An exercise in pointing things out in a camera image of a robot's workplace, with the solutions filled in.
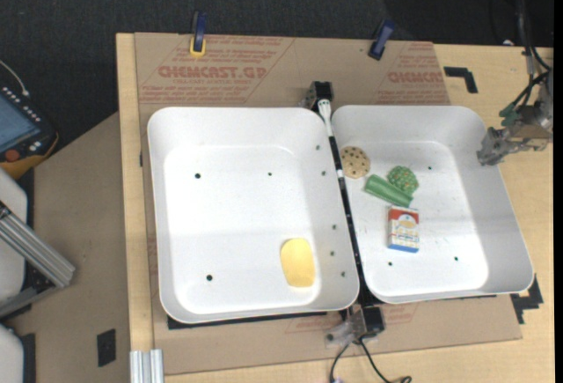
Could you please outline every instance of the green broccoli toy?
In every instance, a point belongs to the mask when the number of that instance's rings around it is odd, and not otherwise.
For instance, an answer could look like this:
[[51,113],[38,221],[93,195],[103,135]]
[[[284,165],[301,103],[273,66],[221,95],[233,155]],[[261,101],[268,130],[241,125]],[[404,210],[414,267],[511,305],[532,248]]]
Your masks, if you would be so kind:
[[412,196],[419,187],[413,171],[408,167],[396,166],[387,173],[387,180],[401,192]]

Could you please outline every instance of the yellow sponge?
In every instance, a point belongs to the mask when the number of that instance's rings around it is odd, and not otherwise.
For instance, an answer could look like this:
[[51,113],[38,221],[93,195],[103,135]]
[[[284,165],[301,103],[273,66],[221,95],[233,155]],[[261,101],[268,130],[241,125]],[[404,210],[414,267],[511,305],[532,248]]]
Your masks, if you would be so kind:
[[283,243],[280,251],[281,268],[288,284],[306,288],[315,283],[315,262],[307,239],[290,239]]

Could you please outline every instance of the metal bar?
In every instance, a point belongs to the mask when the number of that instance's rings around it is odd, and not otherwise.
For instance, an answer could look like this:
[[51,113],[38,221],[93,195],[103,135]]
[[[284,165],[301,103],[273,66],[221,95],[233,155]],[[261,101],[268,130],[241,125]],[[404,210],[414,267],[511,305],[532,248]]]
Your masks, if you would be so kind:
[[21,291],[18,295],[10,297],[4,303],[0,304],[0,319],[8,314],[14,313],[18,309],[21,309],[32,302],[36,302],[55,290],[55,287],[51,287],[50,289],[45,289],[42,292],[37,292],[33,287],[30,287]]
[[0,238],[24,256],[58,288],[70,284],[75,267],[37,237],[35,232],[2,202],[0,202]]
[[165,383],[163,353],[161,349],[150,352],[133,350],[129,353],[131,383]]

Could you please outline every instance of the blue clamp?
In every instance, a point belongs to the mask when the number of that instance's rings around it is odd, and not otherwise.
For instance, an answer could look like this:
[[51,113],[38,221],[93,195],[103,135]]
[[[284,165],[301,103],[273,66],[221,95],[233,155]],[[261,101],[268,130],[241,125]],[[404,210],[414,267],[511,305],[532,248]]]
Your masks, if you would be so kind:
[[378,61],[381,59],[384,55],[385,43],[389,40],[393,31],[395,31],[395,23],[393,21],[384,20],[381,22],[376,32],[376,39],[369,48],[369,57],[373,57]]
[[205,55],[205,22],[208,19],[208,14],[205,12],[196,11],[194,19],[192,20],[192,30],[194,36],[190,40],[190,55],[194,57],[202,57]]

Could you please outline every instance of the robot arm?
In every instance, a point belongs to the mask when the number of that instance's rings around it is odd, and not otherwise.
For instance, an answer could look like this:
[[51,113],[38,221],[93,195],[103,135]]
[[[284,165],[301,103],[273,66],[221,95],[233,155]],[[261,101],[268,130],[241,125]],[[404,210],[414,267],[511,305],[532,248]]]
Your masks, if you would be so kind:
[[[534,85],[539,85],[537,100],[533,106],[528,106]],[[553,69],[549,69],[530,83],[520,96],[507,108],[501,111],[504,117],[504,129],[489,128],[483,141],[481,150],[477,152],[479,162],[494,166],[502,162],[504,157],[519,151],[543,150],[553,141]]]

